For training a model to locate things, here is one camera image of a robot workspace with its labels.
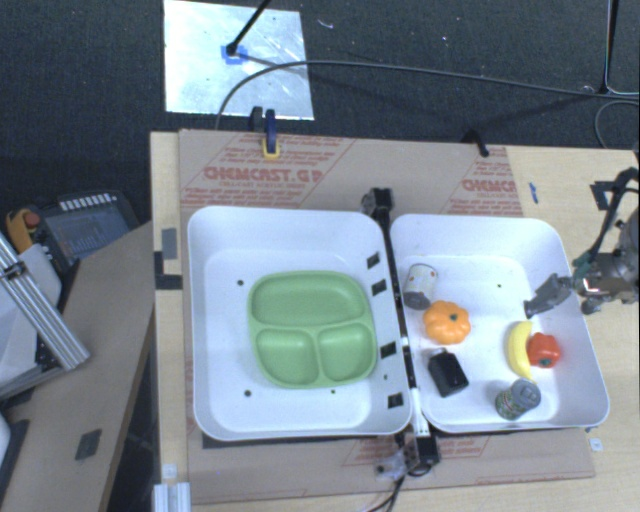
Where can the white can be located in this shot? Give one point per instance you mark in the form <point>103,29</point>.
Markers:
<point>421,280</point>

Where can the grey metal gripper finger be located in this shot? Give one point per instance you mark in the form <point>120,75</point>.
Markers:
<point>549,292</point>

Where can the orange pumpkin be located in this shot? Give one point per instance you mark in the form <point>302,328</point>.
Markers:
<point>445,325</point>

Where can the green can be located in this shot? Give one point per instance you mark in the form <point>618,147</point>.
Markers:
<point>515,400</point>

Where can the brown cardboard board red print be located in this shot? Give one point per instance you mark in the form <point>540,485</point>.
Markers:
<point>320,170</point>

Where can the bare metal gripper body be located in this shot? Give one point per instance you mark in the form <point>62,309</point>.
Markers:
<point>617,277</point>

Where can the yellow banana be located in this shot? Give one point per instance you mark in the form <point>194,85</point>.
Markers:
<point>517,347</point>

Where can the orange bell pepper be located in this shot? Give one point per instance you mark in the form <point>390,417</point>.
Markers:
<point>542,349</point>

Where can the thin black and white rod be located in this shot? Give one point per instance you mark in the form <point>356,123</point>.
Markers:
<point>398,300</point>

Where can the green divided plate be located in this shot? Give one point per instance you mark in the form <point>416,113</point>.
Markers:
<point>305,305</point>

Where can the white plastic tray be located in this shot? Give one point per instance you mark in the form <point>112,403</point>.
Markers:
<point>225,400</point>
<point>480,280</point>

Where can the black bottle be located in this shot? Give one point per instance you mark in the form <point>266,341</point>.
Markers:
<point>447,372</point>

